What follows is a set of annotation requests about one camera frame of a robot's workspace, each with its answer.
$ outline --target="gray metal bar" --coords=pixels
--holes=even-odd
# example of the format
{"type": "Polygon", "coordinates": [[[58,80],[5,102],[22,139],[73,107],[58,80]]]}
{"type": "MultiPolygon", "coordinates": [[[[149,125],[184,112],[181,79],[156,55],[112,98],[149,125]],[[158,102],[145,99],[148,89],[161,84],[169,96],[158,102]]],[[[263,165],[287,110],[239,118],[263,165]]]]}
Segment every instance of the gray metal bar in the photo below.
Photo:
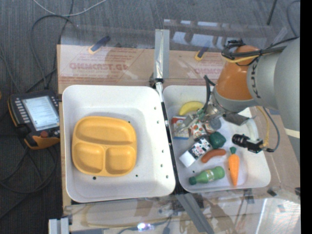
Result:
{"type": "Polygon", "coordinates": [[[175,197],[179,200],[183,208],[190,216],[198,232],[206,232],[208,234],[214,233],[214,230],[207,222],[207,219],[205,218],[203,212],[200,210],[192,194],[175,195],[175,197]]]}
{"type": "Polygon", "coordinates": [[[154,53],[154,79],[169,78],[169,30],[156,29],[154,53]]]}
{"type": "Polygon", "coordinates": [[[49,234],[69,234],[68,218],[49,219],[49,234]]]}

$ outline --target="white tray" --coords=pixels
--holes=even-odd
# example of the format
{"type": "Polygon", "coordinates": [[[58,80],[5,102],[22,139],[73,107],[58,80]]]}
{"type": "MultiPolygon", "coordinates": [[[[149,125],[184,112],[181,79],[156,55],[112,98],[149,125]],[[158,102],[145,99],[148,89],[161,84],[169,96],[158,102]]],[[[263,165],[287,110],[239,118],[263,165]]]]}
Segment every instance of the white tray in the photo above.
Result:
{"type": "Polygon", "coordinates": [[[170,149],[158,93],[149,87],[73,85],[62,97],[66,190],[74,201],[96,202],[165,196],[175,188],[170,149]],[[87,175],[71,158],[75,124],[85,116],[129,121],[137,134],[134,169],[119,177],[87,175]]]}
{"type": "MultiPolygon", "coordinates": [[[[205,103],[206,87],[205,86],[168,86],[164,89],[164,101],[167,110],[168,121],[171,122],[173,116],[178,116],[180,107],[188,101],[201,101],[205,103]]],[[[246,109],[242,115],[251,117],[250,110],[246,109]]],[[[250,138],[258,138],[257,127],[253,119],[249,119],[243,126],[236,126],[232,123],[222,120],[222,127],[218,130],[225,138],[226,143],[222,148],[227,150],[224,156],[216,156],[210,159],[206,164],[199,160],[195,161],[190,167],[186,168],[179,157],[188,150],[193,144],[193,137],[188,140],[172,139],[175,154],[176,168],[182,187],[191,193],[223,191],[230,189],[245,189],[265,187],[271,180],[271,173],[263,152],[254,154],[246,148],[241,148],[232,143],[234,134],[245,134],[250,138]],[[240,156],[240,167],[237,186],[234,187],[231,182],[227,159],[230,155],[229,148],[235,146],[236,153],[240,156]],[[189,177],[199,174],[201,171],[222,166],[225,170],[225,177],[208,184],[190,185],[189,177]]]]}

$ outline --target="toy banana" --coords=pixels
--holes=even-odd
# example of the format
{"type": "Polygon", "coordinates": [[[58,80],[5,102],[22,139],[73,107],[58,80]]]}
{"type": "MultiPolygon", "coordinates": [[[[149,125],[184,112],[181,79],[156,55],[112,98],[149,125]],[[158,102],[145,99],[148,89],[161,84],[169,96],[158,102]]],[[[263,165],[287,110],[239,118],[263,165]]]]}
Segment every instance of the toy banana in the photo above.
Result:
{"type": "Polygon", "coordinates": [[[182,107],[179,110],[179,115],[183,116],[191,111],[197,111],[198,109],[201,109],[203,107],[203,103],[199,101],[189,101],[182,105],[182,107]]]}

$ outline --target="small box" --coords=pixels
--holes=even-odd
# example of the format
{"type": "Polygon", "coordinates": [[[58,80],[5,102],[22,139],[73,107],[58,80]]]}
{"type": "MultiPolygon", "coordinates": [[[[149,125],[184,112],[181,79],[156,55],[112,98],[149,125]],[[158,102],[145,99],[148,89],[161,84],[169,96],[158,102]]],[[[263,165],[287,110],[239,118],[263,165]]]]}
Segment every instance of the small box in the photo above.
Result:
{"type": "Polygon", "coordinates": [[[189,130],[186,128],[183,131],[177,132],[176,129],[183,123],[186,117],[173,116],[171,119],[172,128],[174,130],[175,139],[188,139],[190,137],[189,130]]]}

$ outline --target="toy sausage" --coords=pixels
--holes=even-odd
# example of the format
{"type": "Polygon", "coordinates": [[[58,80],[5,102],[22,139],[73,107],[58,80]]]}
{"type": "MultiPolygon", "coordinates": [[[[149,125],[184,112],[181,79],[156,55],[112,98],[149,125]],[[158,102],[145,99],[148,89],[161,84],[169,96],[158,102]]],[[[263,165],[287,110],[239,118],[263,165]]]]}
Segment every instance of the toy sausage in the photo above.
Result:
{"type": "Polygon", "coordinates": [[[209,159],[211,159],[214,156],[223,156],[226,154],[226,151],[224,149],[218,148],[213,149],[211,151],[208,151],[205,153],[205,155],[201,158],[201,162],[207,163],[209,159]]]}

